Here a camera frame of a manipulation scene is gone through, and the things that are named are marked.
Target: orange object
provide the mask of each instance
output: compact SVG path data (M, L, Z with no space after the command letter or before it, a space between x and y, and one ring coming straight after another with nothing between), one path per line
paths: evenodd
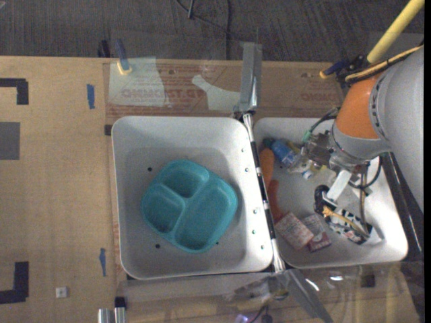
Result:
M266 147L260 152L259 159L261 161L261 169L262 169L263 180L265 182L265 188L268 189L269 183L271 182L272 174L274 171L274 161L275 161L274 152L272 152L271 149Z
M370 120L370 94L378 75L352 85L338 113L335 124L338 129L351 137L378 139Z
M283 211L278 206L277 200L278 186L279 182L277 180L272 180L268 186L268 200L274 223L277 223L283 217Z

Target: wooden surface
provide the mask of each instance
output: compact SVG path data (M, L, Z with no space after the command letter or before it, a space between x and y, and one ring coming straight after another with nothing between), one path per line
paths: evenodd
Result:
M0 122L19 122L21 133L20 160L0 161L0 291L13 287L15 262L30 264L30 295L23 303L0 305L2 323L96 322L98 308L113 308L117 275L119 280L125 275L118 259L115 262L118 240L112 232L117 219L115 205L111 205L111 200L116 200L110 180L112 147L110 137L104 135L109 115L102 69L108 64L107 59L0 57L0 77L26 78L30 90L30 104L18 106L15 89L0 87ZM238 89L238 83L229 79L240 73L238 66L224 71L228 76L219 76L213 84ZM325 104L338 101L337 86L329 81L323 84L327 89L321 94L331 99L323 102L310 96L310 92L318 91L315 75L321 67L318 63L264 64L265 80L274 83L273 89L265 89L266 107L279 108L274 110L276 114L294 114L297 107L308 107L316 114L326 109ZM95 109L88 104L87 84L95 88ZM297 100L298 95L307 94L311 106ZM99 261L101 248L106 250L105 277ZM69 297L56 299L55 288L62 286L68 286ZM415 322L411 297L403 289L399 293L404 297L393 311ZM375 308L376 312L385 303L388 307L386 295L360 300L363 307ZM355 301L348 297L345 301L355 307ZM140 313L139 305L135 305L131 316L136 322L232 321L233 316L216 309L212 299L208 311L207 302L198 299L182 309L177 306L180 301L153 303L151 313ZM292 301L284 303L276 308L279 314L275 322L318 322L308 320L305 311ZM242 309L253 312L256 307L246 303ZM355 310L350 311L352 319L343 322L359 322ZM382 314L373 317L376 319L364 322L380 322Z

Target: yellow tube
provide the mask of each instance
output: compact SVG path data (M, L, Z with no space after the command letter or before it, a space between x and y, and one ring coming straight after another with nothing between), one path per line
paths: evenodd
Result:
M387 52L389 47L398 38L400 33L409 25L412 19L425 6L425 0L410 0L404 7L403 11L398 15L397 19L389 26L382 38L374 46L367 56L369 63L375 63Z

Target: teal divided container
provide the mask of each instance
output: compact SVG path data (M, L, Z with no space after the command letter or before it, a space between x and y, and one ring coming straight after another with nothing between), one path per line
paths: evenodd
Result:
M238 198L228 183L185 159L167 164L141 200L145 222L178 248L192 253L216 244L237 207Z

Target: white object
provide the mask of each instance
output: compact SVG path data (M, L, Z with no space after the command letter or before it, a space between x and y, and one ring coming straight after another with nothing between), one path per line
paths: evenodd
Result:
M67 298L69 295L69 291L67 287L57 287L55 289L55 297L58 298Z
M267 137L299 143L304 131L316 121L314 118L263 118L256 122L254 128L256 143L258 146L262 145L263 139ZM331 121L323 123L315 132L330 129L331 125ZM370 173L376 171L377 165L378 160L374 159ZM317 173L313 180L305 180L299 173L289 174L275 166L273 179L279 181L277 198L282 210L293 212L299 219L314 213L314 190L319 184L323 184L321 181L325 180L324 172ZM374 227L380 241L357 245L331 231L326 225L332 245L318 252L309 252L306 248L295 250L277 235L281 257L295 268L355 266L404 259L408 251L407 239L384 171L370 188L372 194L365 201L366 220ZM352 188L345 188L337 201L339 207L348 206L353 214L359 216L359 200Z
M112 128L119 206L120 257L135 279L257 272L273 248L250 139L232 118L124 117ZM170 161L189 159L216 173L238 196L225 234L207 252L190 254L154 232L142 219L141 197Z

